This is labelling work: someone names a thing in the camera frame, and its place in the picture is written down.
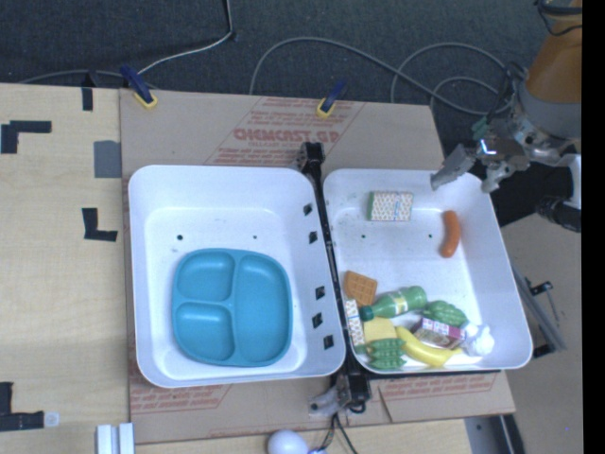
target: white sphere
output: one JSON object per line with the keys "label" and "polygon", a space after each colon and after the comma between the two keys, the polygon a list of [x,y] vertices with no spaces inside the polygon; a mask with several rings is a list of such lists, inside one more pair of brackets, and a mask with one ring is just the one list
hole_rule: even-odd
{"label": "white sphere", "polygon": [[268,454],[307,454],[309,447],[293,430],[278,430],[268,440]]}

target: bottle cap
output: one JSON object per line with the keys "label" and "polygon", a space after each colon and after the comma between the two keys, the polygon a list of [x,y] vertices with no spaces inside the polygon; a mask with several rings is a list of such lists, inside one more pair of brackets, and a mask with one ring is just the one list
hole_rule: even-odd
{"label": "bottle cap", "polygon": [[359,318],[362,322],[368,322],[374,319],[374,312],[371,306],[362,306],[359,308]]}

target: yellow banana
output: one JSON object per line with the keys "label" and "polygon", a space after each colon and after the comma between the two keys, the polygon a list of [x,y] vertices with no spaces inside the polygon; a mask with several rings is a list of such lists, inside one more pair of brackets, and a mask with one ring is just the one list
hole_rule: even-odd
{"label": "yellow banana", "polygon": [[397,337],[406,342],[402,346],[406,355],[432,367],[441,367],[453,355],[462,353],[461,348],[448,350],[446,348],[435,348],[424,344],[418,340],[411,331],[402,326],[397,326],[395,331]]}

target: cardboard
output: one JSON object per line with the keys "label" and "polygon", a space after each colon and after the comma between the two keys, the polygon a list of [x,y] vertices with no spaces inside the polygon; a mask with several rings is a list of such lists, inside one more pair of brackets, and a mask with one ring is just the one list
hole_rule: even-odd
{"label": "cardboard", "polygon": [[[127,186],[147,165],[294,166],[303,142],[320,141],[324,176],[339,168],[438,169],[441,145],[425,106],[338,102],[326,119],[313,99],[157,91],[148,110],[120,91],[124,243],[130,345],[130,420],[137,444],[327,428],[309,400],[325,377],[161,389],[140,374],[134,351]],[[346,425],[510,413],[504,373],[423,375],[372,381],[372,399]]]}

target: blue plate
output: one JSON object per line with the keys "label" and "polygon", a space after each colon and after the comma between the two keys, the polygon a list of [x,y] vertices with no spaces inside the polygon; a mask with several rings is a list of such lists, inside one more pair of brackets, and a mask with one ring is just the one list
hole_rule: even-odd
{"label": "blue plate", "polygon": [[249,251],[202,249],[179,263],[172,328],[189,357],[217,365],[267,366],[292,340],[292,295],[284,268]]}

